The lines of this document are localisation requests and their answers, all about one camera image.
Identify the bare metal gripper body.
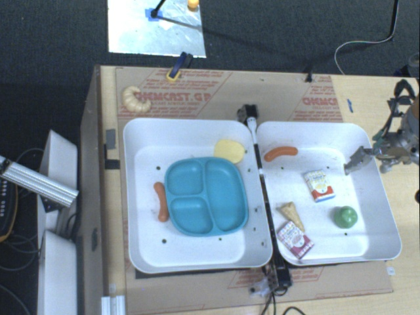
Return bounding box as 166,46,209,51
371,133,420,167

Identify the red and white carton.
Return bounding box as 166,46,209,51
303,169,337,203

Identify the green bell pepper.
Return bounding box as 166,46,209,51
333,205,359,230

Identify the orange sausage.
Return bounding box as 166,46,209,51
263,146,299,163
153,181,170,223

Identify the white plastic tray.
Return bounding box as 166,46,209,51
123,117,274,274
255,121,403,266

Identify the beige ice cream cone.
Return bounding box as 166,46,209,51
276,201,306,234

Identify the thin black and white rod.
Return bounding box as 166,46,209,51
247,117,287,275

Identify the pink and white carton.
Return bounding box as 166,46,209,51
276,220,315,260

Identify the brown cardboard board red print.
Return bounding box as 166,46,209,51
115,66,394,312

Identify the yellow round biscuit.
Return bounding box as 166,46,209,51
213,138,246,165

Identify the blue divided plate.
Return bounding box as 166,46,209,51
163,156,249,237

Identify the cream croissant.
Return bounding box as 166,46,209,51
121,85,153,113

